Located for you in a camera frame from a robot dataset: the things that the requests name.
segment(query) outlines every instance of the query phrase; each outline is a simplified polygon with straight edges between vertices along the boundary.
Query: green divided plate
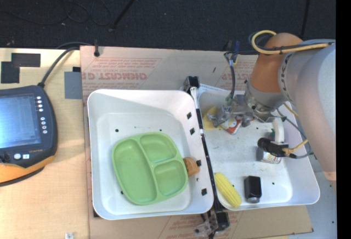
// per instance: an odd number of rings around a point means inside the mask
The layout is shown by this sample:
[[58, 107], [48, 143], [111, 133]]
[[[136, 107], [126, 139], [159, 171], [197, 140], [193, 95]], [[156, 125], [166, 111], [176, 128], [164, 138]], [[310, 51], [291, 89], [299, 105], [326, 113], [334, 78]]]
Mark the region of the green divided plate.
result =
[[181, 193], [188, 173], [174, 141], [151, 132], [118, 141], [112, 163], [123, 194], [134, 204], [148, 205]]

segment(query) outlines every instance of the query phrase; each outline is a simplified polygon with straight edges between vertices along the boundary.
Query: small orange object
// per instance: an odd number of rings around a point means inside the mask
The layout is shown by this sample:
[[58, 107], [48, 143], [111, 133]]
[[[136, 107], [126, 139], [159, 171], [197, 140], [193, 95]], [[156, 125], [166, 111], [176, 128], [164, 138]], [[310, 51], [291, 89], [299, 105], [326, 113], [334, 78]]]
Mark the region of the small orange object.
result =
[[188, 173], [188, 177], [199, 172], [199, 167], [197, 166], [197, 163], [193, 158], [185, 157], [183, 158], [183, 161], [186, 167], [186, 171]]

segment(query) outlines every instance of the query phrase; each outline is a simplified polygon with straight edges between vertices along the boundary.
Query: black floor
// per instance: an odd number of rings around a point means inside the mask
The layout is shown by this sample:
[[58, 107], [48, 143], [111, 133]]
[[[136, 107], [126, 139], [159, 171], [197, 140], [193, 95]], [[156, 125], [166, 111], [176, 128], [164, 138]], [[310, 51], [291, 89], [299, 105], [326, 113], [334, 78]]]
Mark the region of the black floor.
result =
[[113, 27], [129, 1], [0, 0], [0, 47], [97, 39], [101, 46], [222, 50], [239, 40], [245, 50], [260, 30], [336, 38], [336, 0], [310, 0], [305, 23], [308, 0], [135, 0]]

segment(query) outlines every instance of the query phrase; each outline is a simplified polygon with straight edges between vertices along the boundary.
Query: can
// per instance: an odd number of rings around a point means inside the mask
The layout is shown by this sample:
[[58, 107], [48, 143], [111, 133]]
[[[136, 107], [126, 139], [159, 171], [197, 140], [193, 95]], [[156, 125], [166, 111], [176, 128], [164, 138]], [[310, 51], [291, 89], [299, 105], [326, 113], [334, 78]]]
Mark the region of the can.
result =
[[262, 196], [261, 178], [249, 175], [244, 180], [245, 198], [248, 203], [256, 204]]
[[281, 157], [274, 156], [269, 152], [264, 151], [261, 148], [258, 148], [256, 151], [257, 161], [262, 161], [266, 163], [279, 164], [281, 161]]

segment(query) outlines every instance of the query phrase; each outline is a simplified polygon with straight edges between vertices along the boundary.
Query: table surface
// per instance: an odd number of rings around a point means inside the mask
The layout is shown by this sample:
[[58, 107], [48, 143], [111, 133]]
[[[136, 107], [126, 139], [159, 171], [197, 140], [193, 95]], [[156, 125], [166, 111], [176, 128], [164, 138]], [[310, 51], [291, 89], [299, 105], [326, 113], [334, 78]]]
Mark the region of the table surface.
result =
[[[0, 84], [0, 89], [36, 85], [63, 50], [0, 48], [0, 61], [11, 61], [13, 52], [40, 53], [41, 67], [21, 67], [20, 83]], [[0, 187], [3, 238], [65, 238], [67, 232], [75, 239], [90, 236], [82, 100], [66, 99], [64, 86], [64, 72], [80, 64], [80, 51], [72, 51], [46, 81], [58, 123], [58, 154], [40, 173]]]

